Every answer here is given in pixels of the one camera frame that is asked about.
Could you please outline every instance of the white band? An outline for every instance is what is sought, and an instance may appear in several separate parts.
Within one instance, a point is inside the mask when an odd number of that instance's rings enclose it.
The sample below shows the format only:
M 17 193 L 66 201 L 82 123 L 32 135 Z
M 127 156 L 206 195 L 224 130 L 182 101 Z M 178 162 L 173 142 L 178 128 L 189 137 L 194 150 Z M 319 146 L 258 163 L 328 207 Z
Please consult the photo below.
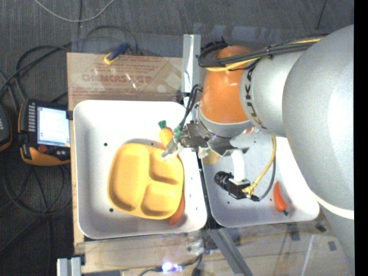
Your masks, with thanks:
M 334 206 L 334 205 L 331 205 L 329 204 L 328 202 L 324 201 L 322 198 L 320 198 L 319 196 L 317 196 L 317 194 L 315 194 L 313 191 L 310 191 L 314 198 L 316 199 L 316 201 L 324 206 L 326 209 L 328 209 L 331 213 L 334 213 L 340 217 L 343 217 L 343 218 L 347 218 L 347 219 L 350 219 L 350 220 L 353 220 L 354 219 L 354 211 L 353 210 L 348 210 L 348 209 L 341 209 L 341 208 L 338 208 L 337 206 Z

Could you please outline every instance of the screen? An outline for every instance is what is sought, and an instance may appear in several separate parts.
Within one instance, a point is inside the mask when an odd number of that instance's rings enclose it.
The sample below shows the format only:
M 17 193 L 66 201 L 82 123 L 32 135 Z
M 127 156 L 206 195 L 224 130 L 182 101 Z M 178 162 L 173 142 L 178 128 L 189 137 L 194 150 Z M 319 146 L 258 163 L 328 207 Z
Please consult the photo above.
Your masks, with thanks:
M 70 147 L 69 122 L 65 110 L 37 108 L 37 143 Z

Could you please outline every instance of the yellow divided plate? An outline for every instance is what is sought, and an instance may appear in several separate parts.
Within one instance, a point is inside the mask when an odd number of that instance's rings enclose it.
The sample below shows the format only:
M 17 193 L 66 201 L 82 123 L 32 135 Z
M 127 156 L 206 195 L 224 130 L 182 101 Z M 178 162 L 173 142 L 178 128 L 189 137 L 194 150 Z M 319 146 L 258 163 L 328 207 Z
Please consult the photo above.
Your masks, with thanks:
M 178 157 L 164 162 L 162 152 L 137 143 L 117 150 L 108 180 L 108 197 L 116 209 L 156 220 L 175 213 L 183 190 L 183 164 Z

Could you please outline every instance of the orange and black device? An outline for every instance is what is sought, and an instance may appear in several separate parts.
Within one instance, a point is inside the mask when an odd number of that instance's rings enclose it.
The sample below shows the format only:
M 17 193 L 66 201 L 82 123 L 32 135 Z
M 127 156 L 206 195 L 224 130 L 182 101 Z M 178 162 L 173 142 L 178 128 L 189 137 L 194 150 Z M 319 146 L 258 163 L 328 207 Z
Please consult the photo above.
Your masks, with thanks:
M 67 106 L 26 100 L 19 113 L 18 134 L 23 160 L 34 166 L 59 166 L 70 162 Z
M 3 106 L 0 104 L 0 152 L 7 149 L 12 142 L 10 120 Z

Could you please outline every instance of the yellow cable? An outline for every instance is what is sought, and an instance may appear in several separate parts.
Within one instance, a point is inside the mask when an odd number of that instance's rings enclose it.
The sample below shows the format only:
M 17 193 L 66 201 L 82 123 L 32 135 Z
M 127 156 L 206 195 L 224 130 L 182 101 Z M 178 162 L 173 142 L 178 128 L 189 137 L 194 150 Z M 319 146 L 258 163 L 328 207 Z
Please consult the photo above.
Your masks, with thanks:
M 313 38 L 313 39 L 309 39 L 309 40 L 304 40 L 304 41 L 295 41 L 292 42 L 291 44 L 301 44 L 301 43 L 310 43 L 310 42 L 317 42 L 319 40 L 321 40 L 322 38 Z M 226 65 L 225 67 L 207 67 L 206 70 L 208 71 L 228 71 L 228 70 L 232 70 L 238 66 L 241 66 L 242 64 L 248 63 L 248 62 L 252 62 L 254 60 L 259 59 L 260 57 L 255 57 L 252 59 L 248 59 L 248 60 L 244 60 L 242 62 L 235 62 L 235 63 L 231 63 Z
M 268 164 L 266 165 L 266 167 L 263 169 L 263 171 L 258 175 L 258 177 L 256 178 L 256 180 L 254 180 L 254 182 L 252 183 L 251 186 L 248 186 L 247 188 L 243 189 L 242 191 L 249 194 L 250 196 L 253 195 L 253 191 L 254 189 L 257 187 L 258 182 L 263 178 L 263 176 L 265 175 L 265 173 L 269 170 L 269 168 L 272 165 L 272 162 L 275 159 L 275 155 L 276 155 L 276 138 L 275 136 L 271 136 L 272 138 L 272 154 L 271 154 L 271 158 L 268 162 Z

